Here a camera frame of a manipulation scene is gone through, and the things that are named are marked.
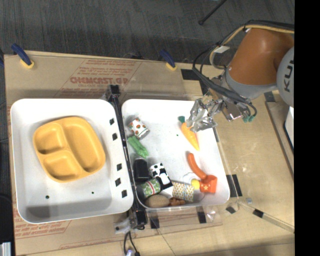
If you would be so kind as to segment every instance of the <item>orange divided plate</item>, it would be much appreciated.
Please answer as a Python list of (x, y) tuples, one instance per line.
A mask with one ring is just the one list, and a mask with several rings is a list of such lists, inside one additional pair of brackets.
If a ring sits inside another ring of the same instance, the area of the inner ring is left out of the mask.
[(94, 129), (77, 116), (40, 126), (33, 134), (33, 146), (46, 174), (60, 183), (94, 174), (106, 161)]

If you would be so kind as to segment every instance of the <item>dark floor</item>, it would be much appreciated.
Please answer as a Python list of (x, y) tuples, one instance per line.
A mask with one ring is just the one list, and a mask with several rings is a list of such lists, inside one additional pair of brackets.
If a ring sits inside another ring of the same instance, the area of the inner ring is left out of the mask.
[[(16, 43), (25, 50), (117, 58), (141, 54), (146, 60), (159, 60), (159, 51), (166, 49), (176, 62), (191, 63), (208, 46), (249, 20), (295, 23), (294, 0), (227, 0), (199, 25), (219, 3), (1, 0), (0, 48), (12, 54), (11, 45)], [(0, 195), (10, 198), (6, 114), (5, 77), (0, 68)]]

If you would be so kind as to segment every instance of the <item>green vegetable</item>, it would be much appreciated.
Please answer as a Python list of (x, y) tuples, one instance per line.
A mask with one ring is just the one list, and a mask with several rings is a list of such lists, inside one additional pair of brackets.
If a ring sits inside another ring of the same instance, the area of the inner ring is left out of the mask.
[(140, 143), (136, 136), (129, 137), (128, 142), (139, 156), (143, 158), (149, 156), (147, 149)]

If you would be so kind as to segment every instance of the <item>table surface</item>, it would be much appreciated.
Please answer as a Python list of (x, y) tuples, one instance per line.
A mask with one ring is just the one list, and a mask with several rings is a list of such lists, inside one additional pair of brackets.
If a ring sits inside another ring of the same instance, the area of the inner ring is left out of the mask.
[[(70, 83), (70, 77), (76, 72), (78, 77), (84, 76), (84, 73), (78, 71), (87, 67), (88, 60), (108, 65), (120, 61), (115, 66), (126, 69), (126, 73), (121, 76), (122, 80), (117, 80), (120, 82), (122, 103), (128, 99), (193, 101), (202, 96), (199, 81), (182, 75), (191, 70), (191, 64), (187, 63), (178, 63), (178, 69), (171, 71), (158, 61), (33, 51), (27, 53), (35, 62), (33, 70), (26, 70), (20, 65), (18, 56), (5, 57), (8, 113), (11, 105), (23, 98), (63, 98), (66, 97), (63, 94), (66, 91), (73, 93), (67, 97), (76, 97), (80, 91), (79, 84), (76, 84), (77, 90), (74, 90), (75, 84)], [(213, 77), (220, 71), (205, 66), (203, 72)], [(92, 71), (89, 76), (93, 75), (98, 76)], [(109, 76), (114, 81), (119, 78), (116, 73), (109, 73)], [(102, 92), (106, 87), (96, 89)], [(89, 88), (83, 90), (80, 97), (94, 98), (92, 94), (85, 94), (88, 91)], [(272, 104), (266, 102), (264, 95), (253, 101), (258, 109), (253, 122), (244, 123), (240, 119), (228, 122), (222, 113), (215, 116), (225, 172), (233, 178), (237, 195), (231, 193), (230, 200), (224, 205), (205, 208), (204, 213), (209, 220), (206, 224), (197, 223), (196, 212), (188, 212), (184, 215), (187, 216), (188, 224), (175, 224), (177, 220), (165, 216), (162, 220), (167, 222), (164, 221), (164, 225), (160, 222), (161, 228), (148, 227), (144, 231), (133, 232), (134, 245), (141, 255), (295, 254), (293, 156), (286, 146), (286, 138), (281, 130), (283, 128), (279, 127), (285, 121), (287, 109), (277, 92), (274, 94), (275, 102)], [(13, 201), (16, 202), (14, 178), (12, 186)], [(212, 221), (208, 218), (210, 214), (215, 217)], [(124, 218), (124, 214), (115, 214), (58, 222), (54, 229), (52, 226), (37, 227), (24, 222), (14, 206), (16, 254), (123, 255), (124, 234), (115, 234), (110, 226)], [(41, 228), (43, 232), (49, 230), (51, 233), (30, 235), (23, 233), (22, 230), (26, 228), (28, 231)]]

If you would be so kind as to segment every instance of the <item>white tray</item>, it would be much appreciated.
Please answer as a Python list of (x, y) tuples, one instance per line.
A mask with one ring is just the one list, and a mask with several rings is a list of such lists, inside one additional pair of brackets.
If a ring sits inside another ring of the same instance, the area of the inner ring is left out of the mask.
[[(101, 99), (21, 99), (10, 112), (17, 209), (25, 221), (40, 224), (130, 209), (133, 191), (118, 121), (110, 103)], [(101, 141), (106, 161), (94, 174), (59, 183), (43, 170), (33, 147), (33, 134), (41, 125), (68, 116), (82, 117), (90, 123)]]
[[(149, 153), (146, 158), (148, 167), (162, 162), (172, 181), (187, 183), (190, 176), (197, 178), (189, 167), (188, 152), (194, 154), (197, 165), (207, 175), (217, 177), (216, 193), (195, 192), (194, 202), (185, 204), (185, 207), (224, 204), (229, 200), (230, 188), (213, 130), (197, 132), (200, 151), (193, 148), (180, 130), (178, 117), (187, 119), (193, 104), (194, 101), (183, 100), (129, 99), (121, 108), (125, 134), (127, 137), (133, 135), (127, 124), (139, 117), (150, 130), (140, 140)], [(138, 155), (129, 144), (128, 151), (133, 164)]]

